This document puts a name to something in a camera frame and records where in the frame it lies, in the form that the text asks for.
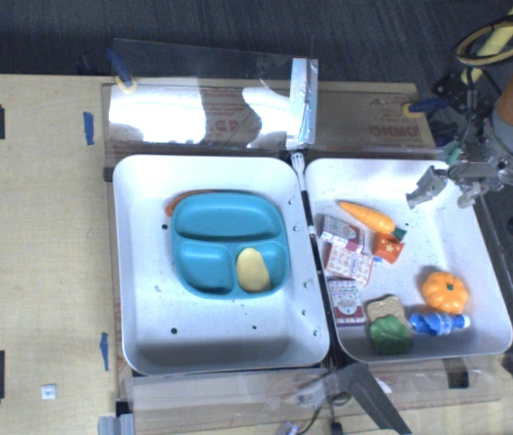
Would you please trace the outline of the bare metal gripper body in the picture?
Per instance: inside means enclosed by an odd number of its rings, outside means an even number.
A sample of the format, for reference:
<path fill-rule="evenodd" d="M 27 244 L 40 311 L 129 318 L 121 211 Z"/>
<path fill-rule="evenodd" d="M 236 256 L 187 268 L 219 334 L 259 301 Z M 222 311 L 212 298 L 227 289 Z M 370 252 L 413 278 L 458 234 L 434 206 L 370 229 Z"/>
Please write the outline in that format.
<path fill-rule="evenodd" d="M 513 187 L 513 155 L 467 156 L 458 151 L 447 158 L 447 176 L 463 192 L 487 193 Z"/>

